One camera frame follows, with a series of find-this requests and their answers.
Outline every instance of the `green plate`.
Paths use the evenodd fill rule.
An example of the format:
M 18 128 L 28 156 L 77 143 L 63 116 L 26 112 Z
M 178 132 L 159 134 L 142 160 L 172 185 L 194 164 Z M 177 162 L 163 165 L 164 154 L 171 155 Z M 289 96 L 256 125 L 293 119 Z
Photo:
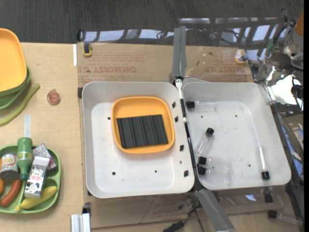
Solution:
M 0 157 L 2 157 L 5 154 L 8 153 L 12 153 L 12 154 L 17 154 L 17 145 L 7 145 L 3 148 L 0 148 Z M 50 208 L 57 200 L 58 198 L 58 194 L 59 194 L 59 189 L 60 189 L 60 176 L 61 176 L 61 165 L 60 165 L 60 159 L 59 156 L 57 155 L 57 153 L 55 151 L 53 151 L 50 148 L 47 148 L 50 155 L 52 156 L 52 158 L 54 159 L 55 163 L 57 164 L 57 167 L 55 167 L 53 170 L 48 171 L 46 174 L 46 179 L 45 179 L 45 183 L 44 183 L 44 188 L 46 187 L 50 187 L 50 186 L 57 186 L 57 192 L 48 200 L 45 200 L 44 202 L 36 205 L 33 208 L 24 210 L 24 209 L 20 209 L 19 211 L 15 210 L 15 207 L 17 205 L 20 205 L 22 203 L 22 201 L 25 199 L 24 197 L 24 190 L 25 190 L 25 185 L 26 185 L 26 181 L 23 182 L 22 188 L 19 191 L 18 196 L 6 207 L 3 207 L 0 205 L 0 212 L 4 212 L 4 213 L 36 213 L 36 212 L 41 212 L 44 210 L 47 210 L 48 208 Z M 11 182 L 5 182 L 4 183 L 4 190 L 2 192 L 2 194 L 0 194 L 0 199 L 2 199 L 11 189 Z
M 26 86 L 30 82 L 30 79 L 31 79 L 31 71 L 27 66 L 27 76 L 26 76 L 25 85 L 16 93 L 1 96 L 0 97 L 0 110 L 10 106 L 13 103 L 13 101 L 15 101 L 18 98 L 18 96 L 24 91 L 24 89 L 26 88 Z

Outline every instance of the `black cap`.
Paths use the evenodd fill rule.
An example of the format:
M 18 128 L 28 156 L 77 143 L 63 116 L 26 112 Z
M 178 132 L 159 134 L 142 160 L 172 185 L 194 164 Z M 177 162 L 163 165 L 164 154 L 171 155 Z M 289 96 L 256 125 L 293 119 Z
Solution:
M 277 216 L 278 216 L 278 212 L 277 212 L 277 211 L 274 211 L 274 210 L 269 210 L 269 211 L 268 211 L 268 217 L 269 217 L 269 218 L 276 219 Z
M 198 158 L 198 163 L 199 164 L 206 164 L 207 158 L 206 157 L 199 157 Z
M 194 101 L 187 101 L 187 108 L 195 108 L 195 103 Z
M 268 171 L 262 172 L 262 179 L 263 180 L 269 180 L 270 179 L 270 175 L 269 175 Z
M 209 134 L 210 136 L 212 136 L 213 133 L 214 133 L 213 128 L 207 128 L 206 133 Z
M 205 173 L 206 173 L 206 168 L 203 168 L 203 167 L 198 167 L 197 168 L 197 171 L 198 171 L 198 173 L 199 174 L 201 174 L 201 175 L 205 175 Z

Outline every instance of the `green bottle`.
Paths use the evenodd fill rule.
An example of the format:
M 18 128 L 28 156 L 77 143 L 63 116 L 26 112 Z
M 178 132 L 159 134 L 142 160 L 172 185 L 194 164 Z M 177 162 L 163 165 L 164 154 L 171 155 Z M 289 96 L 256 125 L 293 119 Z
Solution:
M 22 137 L 17 140 L 17 146 L 17 166 L 20 169 L 19 179 L 26 181 L 32 165 L 32 140 L 29 137 Z

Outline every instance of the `white tray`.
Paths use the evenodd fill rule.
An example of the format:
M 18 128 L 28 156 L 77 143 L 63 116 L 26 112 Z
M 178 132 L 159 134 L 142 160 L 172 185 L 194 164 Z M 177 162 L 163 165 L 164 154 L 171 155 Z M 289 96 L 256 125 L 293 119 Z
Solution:
M 209 157 L 232 163 L 232 184 L 201 184 L 211 190 L 284 185 L 291 170 L 271 112 L 254 83 L 187 83 L 183 86 L 187 101 L 209 101 L 205 110 L 187 109 L 193 147 L 208 127 L 214 129 Z M 258 171 L 255 149 L 265 147 L 270 180 L 263 181 Z
M 127 154 L 112 133 L 113 103 L 123 97 L 156 96 L 169 106 L 175 142 L 160 153 Z M 98 198 L 185 193 L 194 184 L 193 168 L 177 89 L 169 83 L 92 82 L 83 88 L 87 188 Z

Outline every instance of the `small carton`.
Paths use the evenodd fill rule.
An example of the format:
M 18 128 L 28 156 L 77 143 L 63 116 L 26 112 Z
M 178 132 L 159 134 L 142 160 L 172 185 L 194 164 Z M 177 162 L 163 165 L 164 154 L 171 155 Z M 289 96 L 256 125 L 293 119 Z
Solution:
M 34 158 L 24 191 L 26 198 L 41 198 L 48 164 L 49 158 L 37 156 Z
M 35 156 L 49 158 L 49 165 L 47 167 L 47 171 L 51 171 L 57 166 L 54 159 L 50 155 L 48 149 L 46 148 L 45 144 L 40 144 L 39 146 L 34 148 L 32 150 L 32 156 L 33 156 L 32 160 L 34 160 Z

